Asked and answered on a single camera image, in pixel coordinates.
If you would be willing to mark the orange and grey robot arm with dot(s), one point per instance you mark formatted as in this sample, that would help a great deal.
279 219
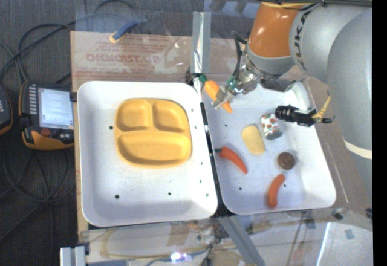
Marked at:
314 35

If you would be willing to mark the orange sausage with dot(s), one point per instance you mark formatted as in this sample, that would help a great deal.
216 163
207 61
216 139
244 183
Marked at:
274 191

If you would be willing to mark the pale yellow bread slice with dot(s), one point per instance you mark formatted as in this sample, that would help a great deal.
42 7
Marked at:
253 139

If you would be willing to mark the white plastic tray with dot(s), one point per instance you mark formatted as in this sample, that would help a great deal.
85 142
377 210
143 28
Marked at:
142 186
302 192

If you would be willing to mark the black cylinder on white bracket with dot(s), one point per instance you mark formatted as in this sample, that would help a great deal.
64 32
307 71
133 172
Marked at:
294 109

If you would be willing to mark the yellow divided plate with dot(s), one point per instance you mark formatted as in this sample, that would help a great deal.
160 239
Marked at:
152 133

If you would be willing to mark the orange carrot with green top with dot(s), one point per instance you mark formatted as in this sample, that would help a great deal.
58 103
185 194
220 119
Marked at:
213 91

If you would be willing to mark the small can with tomato print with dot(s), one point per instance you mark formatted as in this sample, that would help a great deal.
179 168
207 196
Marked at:
271 126

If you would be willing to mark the orange chilli pepper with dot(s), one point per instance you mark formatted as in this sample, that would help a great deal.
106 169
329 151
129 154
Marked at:
233 157

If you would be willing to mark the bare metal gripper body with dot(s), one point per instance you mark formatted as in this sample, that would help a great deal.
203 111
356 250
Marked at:
245 79

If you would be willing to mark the brown round biscuit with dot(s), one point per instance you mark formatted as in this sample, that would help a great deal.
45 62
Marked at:
286 160

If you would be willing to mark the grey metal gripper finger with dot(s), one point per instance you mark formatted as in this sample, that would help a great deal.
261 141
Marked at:
220 99

